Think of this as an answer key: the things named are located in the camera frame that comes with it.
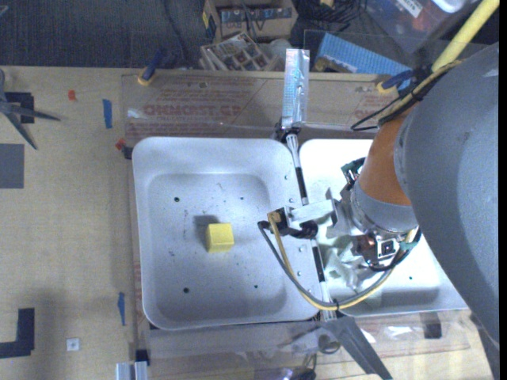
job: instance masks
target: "yellow block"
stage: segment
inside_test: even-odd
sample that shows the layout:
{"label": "yellow block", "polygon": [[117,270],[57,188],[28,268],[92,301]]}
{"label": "yellow block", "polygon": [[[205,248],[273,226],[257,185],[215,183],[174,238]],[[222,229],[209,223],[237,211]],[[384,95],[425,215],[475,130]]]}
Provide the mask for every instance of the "yellow block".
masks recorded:
{"label": "yellow block", "polygon": [[206,250],[209,253],[227,252],[234,245],[232,225],[228,223],[208,224],[206,228]]}

